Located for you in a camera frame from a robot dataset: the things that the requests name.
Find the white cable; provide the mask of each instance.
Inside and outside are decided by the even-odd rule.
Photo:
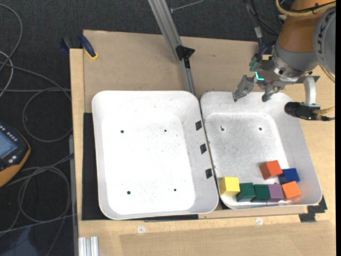
[[[11,65],[11,75],[10,75],[9,81],[8,81],[7,84],[5,85],[4,91],[0,93],[0,98],[1,98],[1,96],[3,95],[3,93],[5,93],[5,90],[8,88],[8,86],[10,85],[10,83],[11,83],[11,81],[12,81],[13,73],[14,73],[14,68],[13,68],[13,62],[12,62],[12,60],[9,58],[9,56],[8,56],[6,53],[2,52],[2,51],[0,51],[0,54],[2,54],[3,56],[5,56],[5,57],[8,59],[8,61],[10,62],[10,65]]]

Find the black bracket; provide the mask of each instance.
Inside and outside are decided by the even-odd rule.
[[[315,214],[317,213],[325,213],[327,210],[326,201],[322,196],[321,201],[316,206],[308,206],[308,213],[299,214],[299,219],[301,222],[316,222]]]
[[[190,66],[190,56],[192,56],[192,54],[194,53],[194,49],[190,49],[189,47],[184,47],[182,45],[178,45],[175,49],[176,54],[179,58],[179,60],[181,61],[183,59],[186,68],[191,68]]]

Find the yellow block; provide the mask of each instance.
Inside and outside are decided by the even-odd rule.
[[[221,195],[235,196],[240,192],[238,177],[223,177],[219,181],[219,191]]]

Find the white tray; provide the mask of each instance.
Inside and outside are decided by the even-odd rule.
[[[102,91],[92,100],[92,112],[99,205],[108,218],[216,208],[218,191],[194,95]]]
[[[294,167],[300,177],[301,196],[278,203],[237,202],[235,196],[221,196],[232,209],[279,205],[313,205],[322,191],[298,118],[284,111],[292,101],[283,93],[262,101],[260,92],[251,92],[234,102],[232,92],[207,92],[200,100],[207,139],[217,180],[238,177],[239,182],[279,183],[264,180],[259,166],[277,159],[282,169]]]

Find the cube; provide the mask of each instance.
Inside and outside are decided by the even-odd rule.
[[[277,177],[278,175],[283,173],[277,160],[265,162],[259,168],[261,169],[261,173],[264,179]]]
[[[240,192],[238,177],[223,177],[219,181],[219,191],[224,196],[235,196]]]
[[[299,182],[298,173],[295,168],[283,169],[283,174],[278,176],[278,180],[281,184],[289,182]]]
[[[270,192],[270,199],[268,200],[269,203],[284,200],[282,185],[269,184],[269,192]]]
[[[256,197],[251,200],[252,203],[265,203],[270,199],[269,185],[254,184]]]
[[[301,195],[296,181],[283,184],[282,189],[286,199],[294,199]]]
[[[241,183],[239,184],[240,193],[236,195],[237,202],[250,202],[256,197],[255,187],[253,183]]]

